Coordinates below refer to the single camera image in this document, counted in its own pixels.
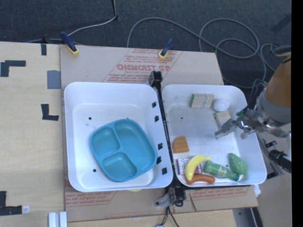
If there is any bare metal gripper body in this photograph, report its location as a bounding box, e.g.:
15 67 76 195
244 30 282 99
244 108 291 138

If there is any small patterned packet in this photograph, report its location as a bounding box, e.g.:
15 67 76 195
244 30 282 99
214 111 232 129

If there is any white egg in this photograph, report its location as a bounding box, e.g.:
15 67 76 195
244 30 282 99
213 98 231 112

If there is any white plastic tray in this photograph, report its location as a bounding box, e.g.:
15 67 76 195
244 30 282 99
161 84 267 188
63 81 174 193

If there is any green broccoli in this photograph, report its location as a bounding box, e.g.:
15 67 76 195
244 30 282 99
228 153 248 176

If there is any green edged patterned packet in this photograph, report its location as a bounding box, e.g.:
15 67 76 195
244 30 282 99
189 93 214 109

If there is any green bottle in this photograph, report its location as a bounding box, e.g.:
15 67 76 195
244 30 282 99
203 160 243 182

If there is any orange biscuit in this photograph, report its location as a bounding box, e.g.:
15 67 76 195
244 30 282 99
171 135 190 154

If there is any yellow banana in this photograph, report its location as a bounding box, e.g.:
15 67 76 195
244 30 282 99
184 154 211 181

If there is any orange sausage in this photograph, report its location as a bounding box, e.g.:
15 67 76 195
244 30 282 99
186 174 216 185

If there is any white printed carton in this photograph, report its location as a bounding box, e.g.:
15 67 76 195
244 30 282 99
176 158 203 175

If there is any thin black rod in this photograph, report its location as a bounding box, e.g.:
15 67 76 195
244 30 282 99
155 84 177 188

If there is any blue divided plate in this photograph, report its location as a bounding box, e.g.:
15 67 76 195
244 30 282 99
89 118 158 183

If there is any brown cardboard board red print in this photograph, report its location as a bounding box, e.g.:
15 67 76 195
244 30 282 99
59 44 259 222

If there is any black cylinder on white bracket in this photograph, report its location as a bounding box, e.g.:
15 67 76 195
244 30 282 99
268 149 292 174

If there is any black block with wires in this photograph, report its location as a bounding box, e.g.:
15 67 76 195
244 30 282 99
148 70 164 87
165 186 187 207

